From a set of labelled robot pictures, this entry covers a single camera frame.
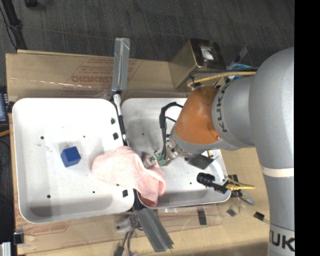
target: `blue cube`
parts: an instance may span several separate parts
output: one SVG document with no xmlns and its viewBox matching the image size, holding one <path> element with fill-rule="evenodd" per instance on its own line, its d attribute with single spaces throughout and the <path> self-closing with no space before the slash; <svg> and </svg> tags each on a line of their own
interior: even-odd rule
<svg viewBox="0 0 320 256">
<path fill-rule="evenodd" d="M 66 148 L 61 153 L 61 159 L 65 167 L 74 166 L 80 162 L 81 156 L 76 146 Z"/>
</svg>

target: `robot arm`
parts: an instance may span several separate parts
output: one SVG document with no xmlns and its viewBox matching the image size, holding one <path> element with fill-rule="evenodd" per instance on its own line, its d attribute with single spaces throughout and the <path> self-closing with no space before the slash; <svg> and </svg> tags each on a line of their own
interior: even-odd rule
<svg viewBox="0 0 320 256">
<path fill-rule="evenodd" d="M 184 154 L 256 147 L 270 206 L 269 256 L 295 255 L 294 48 L 268 58 L 254 76 L 222 89 L 196 88 L 171 140 Z"/>
</svg>

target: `pink towel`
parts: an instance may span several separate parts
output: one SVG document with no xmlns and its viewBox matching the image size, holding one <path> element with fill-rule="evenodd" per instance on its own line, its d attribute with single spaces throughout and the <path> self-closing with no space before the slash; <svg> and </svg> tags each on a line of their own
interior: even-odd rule
<svg viewBox="0 0 320 256">
<path fill-rule="evenodd" d="M 134 188 L 140 192 L 141 200 L 150 207 L 158 203 L 166 189 L 165 174 L 155 161 L 148 169 L 141 158 L 128 146 L 98 155 L 91 172 L 98 179 Z"/>
</svg>

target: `white tray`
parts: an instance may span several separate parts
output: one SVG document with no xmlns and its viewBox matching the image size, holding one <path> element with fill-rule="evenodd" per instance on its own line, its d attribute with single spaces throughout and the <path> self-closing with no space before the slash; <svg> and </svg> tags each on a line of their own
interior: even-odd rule
<svg viewBox="0 0 320 256">
<path fill-rule="evenodd" d="M 122 115 L 126 135 L 130 147 L 140 156 L 154 155 L 154 151 L 163 147 L 162 132 L 159 124 L 161 108 L 171 102 L 183 105 L 185 98 L 131 98 L 123 102 Z M 165 115 L 177 119 L 180 107 L 169 108 Z M 170 133 L 174 123 L 167 120 L 167 133 Z M 212 150 L 215 161 L 205 170 L 187 164 L 182 158 L 173 160 L 168 166 L 161 167 L 165 174 L 166 189 L 158 199 L 155 208 L 174 208 L 213 204 L 229 199 L 231 192 L 225 194 L 206 188 L 197 182 L 198 173 L 208 173 L 220 178 L 227 175 L 226 167 L 220 150 Z"/>
<path fill-rule="evenodd" d="M 91 174 L 97 155 L 123 145 L 117 112 L 109 101 L 24 98 L 14 104 L 12 116 L 19 208 L 27 221 L 109 215 L 132 207 L 132 188 L 110 185 Z M 81 160 L 66 168 L 60 154 L 73 146 Z"/>
</svg>

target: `gray carpet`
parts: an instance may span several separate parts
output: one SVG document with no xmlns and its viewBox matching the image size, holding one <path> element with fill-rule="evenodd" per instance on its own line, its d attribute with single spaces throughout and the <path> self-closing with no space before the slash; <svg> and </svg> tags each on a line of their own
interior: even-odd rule
<svg viewBox="0 0 320 256">
<path fill-rule="evenodd" d="M 259 67 L 294 46 L 294 0 L 40 0 L 26 8 L 13 0 L 29 50 L 113 56 L 116 37 L 130 38 L 130 57 L 169 61 L 188 38 L 216 41 L 229 64 L 248 47 Z M 0 17 L 0 86 L 6 85 L 5 53 L 15 52 Z M 1 160 L 9 158 L 0 145 Z M 0 197 L 12 204 L 10 164 L 0 172 Z M 0 201 L 0 214 L 4 210 Z"/>
</svg>

